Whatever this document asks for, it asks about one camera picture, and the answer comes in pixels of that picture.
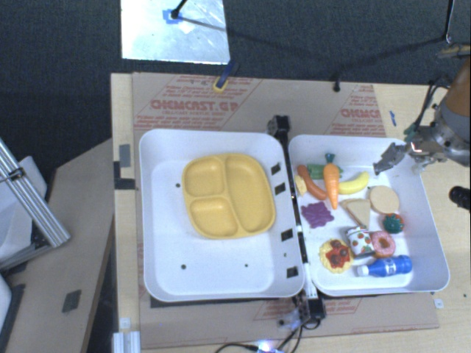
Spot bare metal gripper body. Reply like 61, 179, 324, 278
404, 124, 471, 168

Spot yellow banana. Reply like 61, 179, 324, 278
337, 171, 370, 196

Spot round tan biscuit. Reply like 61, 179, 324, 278
368, 185, 401, 215

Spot triangular bread slice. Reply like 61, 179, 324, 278
339, 198, 372, 229

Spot orange carrot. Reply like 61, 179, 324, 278
322, 153, 341, 211

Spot green and red strawberry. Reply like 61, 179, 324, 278
382, 213, 406, 235

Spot green vegetable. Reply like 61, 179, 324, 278
306, 163, 344, 180

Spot orange sausage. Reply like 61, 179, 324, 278
297, 164, 328, 202

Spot pink doughnut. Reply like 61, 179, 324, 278
369, 230, 397, 259

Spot white carton with strawberry print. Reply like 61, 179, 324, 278
345, 226, 377, 259

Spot purple grapes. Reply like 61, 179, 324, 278
300, 202, 336, 229

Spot white plastic tray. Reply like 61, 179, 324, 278
288, 134, 452, 298
138, 128, 307, 304

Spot thin black and white rod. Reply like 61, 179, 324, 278
278, 129, 316, 298

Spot blue bottle with white cap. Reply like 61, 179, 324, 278
355, 254, 414, 279

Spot yellow divided plate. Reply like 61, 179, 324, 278
181, 153, 277, 240

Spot brown cardboard board red print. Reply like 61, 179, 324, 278
131, 72, 441, 350

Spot black cylinder on white bracket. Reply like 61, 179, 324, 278
448, 185, 471, 211

